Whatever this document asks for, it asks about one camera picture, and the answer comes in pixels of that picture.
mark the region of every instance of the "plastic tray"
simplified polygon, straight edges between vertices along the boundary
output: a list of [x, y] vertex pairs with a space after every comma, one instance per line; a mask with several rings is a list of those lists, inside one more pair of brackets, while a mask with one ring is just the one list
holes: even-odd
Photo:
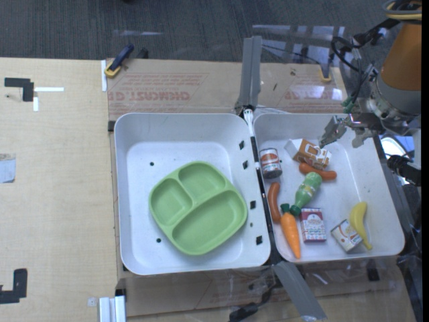
[[208, 253], [246, 221], [246, 203], [231, 182], [207, 162], [194, 161], [162, 179], [149, 209], [170, 241], [189, 255]]
[[[276, 148], [283, 174], [276, 179], [264, 179], [266, 192], [273, 181], [280, 183], [278, 205], [294, 203], [295, 192], [304, 180], [299, 163], [292, 160], [284, 149], [288, 139], [305, 138], [318, 144], [324, 127], [332, 115], [327, 114], [263, 114], [255, 118], [255, 135], [259, 149]], [[294, 257], [286, 243], [279, 224], [273, 224], [275, 244], [279, 253], [291, 262], [323, 262], [347, 258], [392, 256], [400, 253], [405, 239], [395, 205], [391, 199], [383, 169], [372, 139], [358, 147], [352, 147], [355, 133], [348, 130], [337, 142], [324, 149], [332, 154], [327, 170], [335, 170], [337, 178], [324, 181], [307, 207], [322, 209], [327, 240], [304, 243], [301, 237], [301, 258]], [[359, 201], [366, 201], [365, 227], [372, 250], [363, 244], [346, 253], [331, 236], [330, 231], [343, 219], [349, 218], [350, 210]]]
[[[251, 268], [267, 261], [271, 246], [243, 119], [228, 113], [129, 113], [118, 118], [114, 136], [121, 259], [130, 272], [150, 275]], [[199, 256], [180, 251], [149, 210], [152, 188], [193, 161], [207, 162], [221, 172], [243, 197], [247, 209], [247, 219], [237, 232]], [[198, 195], [191, 191], [191, 196]]]

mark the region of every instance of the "small red and white box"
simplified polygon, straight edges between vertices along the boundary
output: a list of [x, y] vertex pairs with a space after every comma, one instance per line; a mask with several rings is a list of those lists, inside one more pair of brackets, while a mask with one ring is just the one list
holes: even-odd
[[322, 211], [316, 207], [305, 207], [300, 214], [302, 239], [304, 242], [325, 242], [326, 231]]

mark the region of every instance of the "green plate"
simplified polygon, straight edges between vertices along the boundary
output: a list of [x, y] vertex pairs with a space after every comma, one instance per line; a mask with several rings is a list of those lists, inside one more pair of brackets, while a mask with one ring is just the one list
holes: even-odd
[[218, 169], [190, 162], [152, 188], [149, 209], [168, 239], [183, 253], [205, 254], [244, 224], [243, 197]]

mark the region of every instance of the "white can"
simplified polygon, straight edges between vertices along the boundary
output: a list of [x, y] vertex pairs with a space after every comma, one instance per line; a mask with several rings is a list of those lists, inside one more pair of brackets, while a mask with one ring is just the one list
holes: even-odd
[[277, 178], [282, 175], [280, 159], [275, 148], [262, 149], [259, 152], [261, 161], [262, 176], [266, 179]]
[[330, 233], [346, 252], [350, 252], [362, 242], [362, 237], [350, 225], [347, 219], [336, 225]]

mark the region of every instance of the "gray floor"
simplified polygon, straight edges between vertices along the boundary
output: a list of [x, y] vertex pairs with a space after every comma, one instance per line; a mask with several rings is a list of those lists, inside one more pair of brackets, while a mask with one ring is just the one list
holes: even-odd
[[[381, 5], [386, 1], [0, 0], [0, 56], [101, 60], [131, 42], [136, 49], [131, 57], [146, 48], [150, 58], [241, 62], [243, 38], [255, 34], [289, 52], [297, 43], [327, 49], [326, 40], [309, 33], [298, 39], [293, 31], [306, 26], [314, 35], [324, 26], [333, 32], [342, 27], [348, 37], [366, 32], [385, 20]], [[363, 48], [363, 59], [380, 68], [397, 31]], [[262, 60], [290, 58], [266, 48]], [[346, 87], [356, 80], [345, 75]], [[416, 314], [422, 317], [422, 311]]]

